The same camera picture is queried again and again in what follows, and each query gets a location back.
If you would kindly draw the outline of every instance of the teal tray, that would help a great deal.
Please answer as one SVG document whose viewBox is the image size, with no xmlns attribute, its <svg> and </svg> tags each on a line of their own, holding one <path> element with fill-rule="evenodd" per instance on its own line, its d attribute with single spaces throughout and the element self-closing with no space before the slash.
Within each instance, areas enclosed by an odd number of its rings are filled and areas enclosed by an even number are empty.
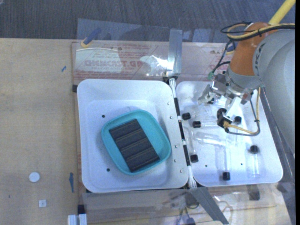
<svg viewBox="0 0 300 225">
<path fill-rule="evenodd" d="M 119 148 L 117 147 L 111 134 L 109 133 L 110 129 L 127 123 L 133 119 L 138 120 L 150 143 L 152 144 L 155 152 L 159 156 L 158 161 L 142 167 L 135 172 L 130 171 Z M 167 160 L 171 154 L 171 145 L 163 129 L 156 121 L 156 119 L 145 110 L 134 110 L 108 121 L 102 127 L 101 137 L 109 155 L 111 156 L 116 166 L 120 169 L 120 171 L 128 175 L 136 175 L 145 172 Z"/>
</svg>

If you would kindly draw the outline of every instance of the white tray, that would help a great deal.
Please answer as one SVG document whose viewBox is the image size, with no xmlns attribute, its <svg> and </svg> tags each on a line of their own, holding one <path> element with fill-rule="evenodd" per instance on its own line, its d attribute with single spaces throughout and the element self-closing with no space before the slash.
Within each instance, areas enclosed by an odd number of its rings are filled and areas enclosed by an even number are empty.
<svg viewBox="0 0 300 225">
<path fill-rule="evenodd" d="M 199 157 L 199 162 L 192 163 L 195 180 L 207 187 L 278 182 L 283 176 L 283 169 L 261 102 L 259 102 L 260 134 L 254 137 L 229 135 L 219 126 L 205 127 L 206 123 L 210 125 L 211 121 L 216 122 L 217 110 L 225 104 L 224 98 L 219 101 L 219 105 L 198 106 L 197 99 L 207 84 L 209 82 L 181 82 L 176 88 L 180 113 L 190 112 L 192 115 L 190 120 L 183 121 L 183 126 L 190 153 L 193 150 L 192 143 Z M 253 95 L 252 100 L 255 106 L 256 94 Z M 256 131 L 257 127 L 249 102 L 240 105 L 236 116 L 242 117 L 243 128 Z M 191 124 L 194 120 L 200 120 L 202 127 L 193 128 Z M 206 143 L 195 137 L 205 138 Z M 255 176 L 254 155 L 249 153 L 251 145 L 257 145 L 260 151 L 257 156 L 259 171 Z M 228 168 L 231 179 L 224 181 L 222 173 Z"/>
<path fill-rule="evenodd" d="M 180 129 L 170 87 L 158 81 L 82 81 L 77 88 L 82 181 L 94 193 L 180 188 L 188 180 Z M 123 113 L 143 109 L 159 122 L 170 140 L 172 152 L 162 164 L 139 175 L 122 173 L 101 139 L 101 128 Z"/>
</svg>

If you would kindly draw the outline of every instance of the yellow bar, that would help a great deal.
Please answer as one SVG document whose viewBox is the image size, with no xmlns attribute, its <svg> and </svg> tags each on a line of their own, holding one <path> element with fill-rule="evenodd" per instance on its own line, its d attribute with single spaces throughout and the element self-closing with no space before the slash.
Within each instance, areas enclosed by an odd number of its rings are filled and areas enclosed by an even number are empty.
<svg viewBox="0 0 300 225">
<path fill-rule="evenodd" d="M 296 0 L 285 0 L 278 11 L 269 21 L 270 24 L 278 24 L 285 17 L 285 15 L 291 10 L 292 6 L 295 4 Z"/>
</svg>

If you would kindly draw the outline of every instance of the wooden table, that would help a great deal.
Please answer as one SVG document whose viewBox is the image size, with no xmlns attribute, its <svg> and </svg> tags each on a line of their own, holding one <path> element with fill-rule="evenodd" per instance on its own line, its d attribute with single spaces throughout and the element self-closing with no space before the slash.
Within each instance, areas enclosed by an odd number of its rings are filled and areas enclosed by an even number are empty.
<svg viewBox="0 0 300 225">
<path fill-rule="evenodd" d="M 0 224 L 63 225 L 68 215 L 77 214 L 74 42 L 0 39 Z M 31 172 L 40 174 L 38 182 L 29 181 Z M 224 211 L 226 218 L 231 224 L 291 224 L 275 185 L 268 186 L 268 193 L 274 206 L 233 208 Z M 47 206 L 39 208 L 44 199 Z M 164 222 L 172 224 L 173 219 L 171 215 Z M 220 224 L 209 217 L 201 221 Z M 135 217 L 105 224 L 148 224 L 148 220 Z"/>
</svg>

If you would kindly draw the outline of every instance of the yellow hose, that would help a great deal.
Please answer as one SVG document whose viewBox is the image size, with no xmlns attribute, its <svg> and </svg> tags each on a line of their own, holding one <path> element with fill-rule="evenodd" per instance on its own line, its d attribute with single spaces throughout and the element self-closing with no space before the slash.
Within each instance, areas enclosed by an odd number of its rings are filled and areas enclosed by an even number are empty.
<svg viewBox="0 0 300 225">
<path fill-rule="evenodd" d="M 270 24 L 278 24 L 285 17 L 285 15 L 291 10 L 292 6 L 296 3 L 296 0 L 285 0 L 278 11 L 269 21 Z"/>
</svg>

